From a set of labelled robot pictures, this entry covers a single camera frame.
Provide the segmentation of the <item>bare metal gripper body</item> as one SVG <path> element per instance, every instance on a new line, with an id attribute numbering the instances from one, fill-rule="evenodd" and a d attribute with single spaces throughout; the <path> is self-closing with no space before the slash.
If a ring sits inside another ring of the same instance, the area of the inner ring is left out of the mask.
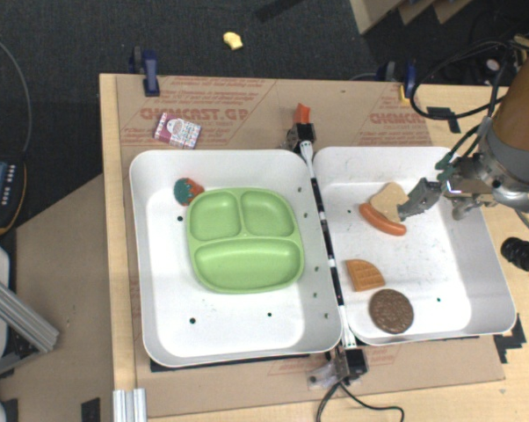
<path id="1" fill-rule="evenodd" d="M 481 207 L 505 206 L 529 213 L 529 181 L 508 171 L 490 154 L 456 157 L 439 177 L 443 195 L 453 198 L 480 195 Z"/>

